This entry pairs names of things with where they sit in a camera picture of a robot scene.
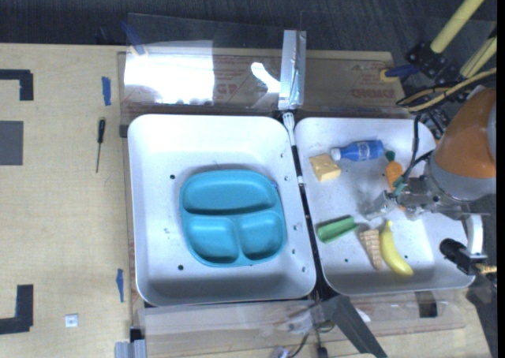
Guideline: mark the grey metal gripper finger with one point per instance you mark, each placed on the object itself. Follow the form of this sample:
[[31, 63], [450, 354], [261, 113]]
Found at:
[[376, 206], [412, 213]]

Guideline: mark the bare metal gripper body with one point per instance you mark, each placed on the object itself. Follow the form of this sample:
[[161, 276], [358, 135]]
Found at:
[[424, 195]]

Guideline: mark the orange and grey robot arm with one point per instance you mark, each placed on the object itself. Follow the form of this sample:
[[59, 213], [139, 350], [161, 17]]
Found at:
[[465, 139]]

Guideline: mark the white plastic tray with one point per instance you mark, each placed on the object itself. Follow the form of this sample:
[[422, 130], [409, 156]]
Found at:
[[355, 198], [158, 206]]

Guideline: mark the orange carrot green top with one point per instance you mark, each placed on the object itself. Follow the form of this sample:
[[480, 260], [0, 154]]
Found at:
[[394, 173]]

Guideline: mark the beige waffle cone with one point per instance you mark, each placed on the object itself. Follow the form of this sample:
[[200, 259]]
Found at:
[[373, 248]]

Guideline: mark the yellow banana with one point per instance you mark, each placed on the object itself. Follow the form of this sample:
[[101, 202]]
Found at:
[[390, 252]]

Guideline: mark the green toy vegetable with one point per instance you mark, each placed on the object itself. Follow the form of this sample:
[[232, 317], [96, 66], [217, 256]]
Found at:
[[335, 229]]

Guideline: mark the blue bottle white cap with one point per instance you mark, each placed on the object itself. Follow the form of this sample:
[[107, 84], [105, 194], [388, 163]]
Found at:
[[361, 150]]

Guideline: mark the yellow cheese wedge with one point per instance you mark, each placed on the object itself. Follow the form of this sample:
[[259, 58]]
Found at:
[[325, 168]]

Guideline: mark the blue divided plate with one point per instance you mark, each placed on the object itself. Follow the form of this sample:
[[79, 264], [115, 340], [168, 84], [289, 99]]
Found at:
[[230, 218]]

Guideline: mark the black screwdriver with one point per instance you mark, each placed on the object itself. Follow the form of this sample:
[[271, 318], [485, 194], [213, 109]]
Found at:
[[100, 133]]

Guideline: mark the black cylinder on white bracket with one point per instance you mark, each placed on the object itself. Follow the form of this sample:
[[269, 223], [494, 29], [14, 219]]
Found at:
[[457, 252]]

